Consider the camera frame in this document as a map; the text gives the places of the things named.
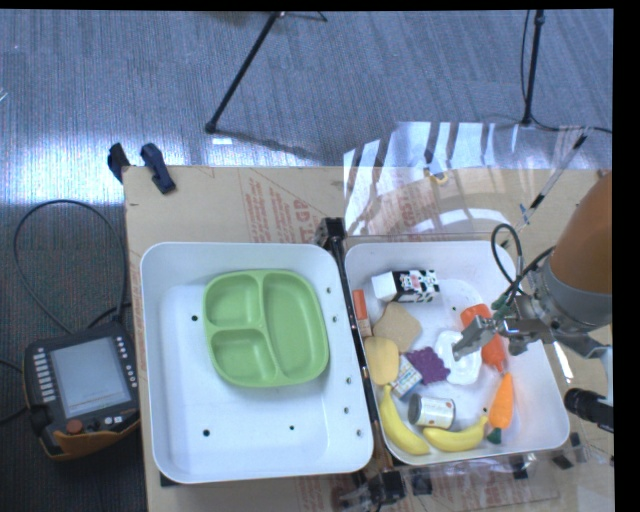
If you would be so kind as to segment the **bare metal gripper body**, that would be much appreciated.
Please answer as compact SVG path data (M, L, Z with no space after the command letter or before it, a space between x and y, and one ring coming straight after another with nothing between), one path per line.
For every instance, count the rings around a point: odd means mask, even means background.
M554 341L555 306L542 293L509 296L498 310L498 333L508 340L511 356L524 354L531 343Z

